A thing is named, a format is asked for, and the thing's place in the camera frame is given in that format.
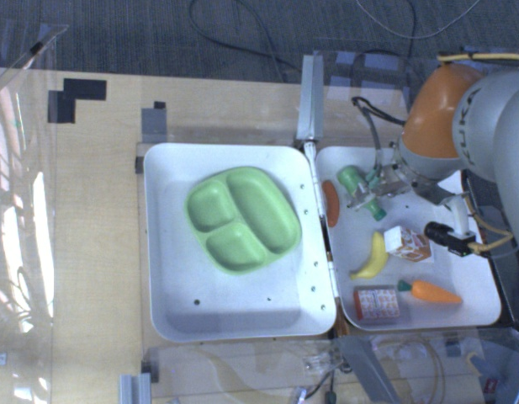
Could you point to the orange carrot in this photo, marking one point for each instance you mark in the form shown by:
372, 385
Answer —
433, 293

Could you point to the white plastic tray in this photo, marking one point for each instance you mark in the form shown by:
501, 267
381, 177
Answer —
448, 276
175, 293

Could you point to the red sausage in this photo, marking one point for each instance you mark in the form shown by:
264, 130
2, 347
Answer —
331, 204

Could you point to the white and orange carton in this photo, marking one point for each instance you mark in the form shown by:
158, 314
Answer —
406, 244

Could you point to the black cylinder on white bracket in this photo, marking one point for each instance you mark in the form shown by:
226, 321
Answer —
442, 233

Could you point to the green divided plate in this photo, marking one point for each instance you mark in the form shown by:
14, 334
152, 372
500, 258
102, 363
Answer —
246, 221

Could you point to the thin black and white rod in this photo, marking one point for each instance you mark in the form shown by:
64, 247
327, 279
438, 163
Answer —
319, 202

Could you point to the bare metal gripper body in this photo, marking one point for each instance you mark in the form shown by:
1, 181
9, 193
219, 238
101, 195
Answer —
394, 180

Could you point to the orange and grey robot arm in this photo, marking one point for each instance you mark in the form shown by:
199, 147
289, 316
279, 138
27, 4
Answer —
486, 124

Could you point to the yellow banana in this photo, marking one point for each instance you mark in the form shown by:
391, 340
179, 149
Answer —
379, 255

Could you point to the green bottle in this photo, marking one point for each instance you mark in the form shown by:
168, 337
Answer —
348, 178

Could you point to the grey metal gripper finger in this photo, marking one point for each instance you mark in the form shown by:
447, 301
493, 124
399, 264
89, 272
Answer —
372, 188
356, 201

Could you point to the orange and white can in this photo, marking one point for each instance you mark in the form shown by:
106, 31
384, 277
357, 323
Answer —
377, 304

